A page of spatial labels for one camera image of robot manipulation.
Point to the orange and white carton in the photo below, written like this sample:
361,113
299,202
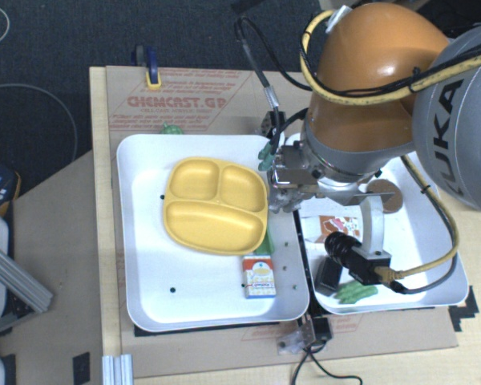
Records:
259,279

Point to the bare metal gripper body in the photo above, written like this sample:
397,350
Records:
294,168

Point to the thin black and white rod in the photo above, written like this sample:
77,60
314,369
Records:
303,255

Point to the brown cardboard board red print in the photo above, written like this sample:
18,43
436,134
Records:
192,94

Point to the brown round biscuit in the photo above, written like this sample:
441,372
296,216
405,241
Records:
393,203

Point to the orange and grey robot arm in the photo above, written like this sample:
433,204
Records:
381,54

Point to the orange and white packet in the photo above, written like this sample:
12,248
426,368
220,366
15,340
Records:
336,225

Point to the green toy beans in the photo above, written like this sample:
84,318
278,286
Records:
354,294

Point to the white plastic tray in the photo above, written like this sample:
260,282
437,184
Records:
200,287
421,239

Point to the black box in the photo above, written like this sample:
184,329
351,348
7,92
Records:
328,277

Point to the green toy broccoli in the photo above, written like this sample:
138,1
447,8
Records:
172,129

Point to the green toy vegetable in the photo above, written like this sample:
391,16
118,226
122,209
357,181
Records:
266,245

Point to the yellow divided plate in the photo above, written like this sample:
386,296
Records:
212,211

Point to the black cylinder on white bracket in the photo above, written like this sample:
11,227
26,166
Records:
364,263

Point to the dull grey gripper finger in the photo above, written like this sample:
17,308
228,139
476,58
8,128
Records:
276,203
293,202

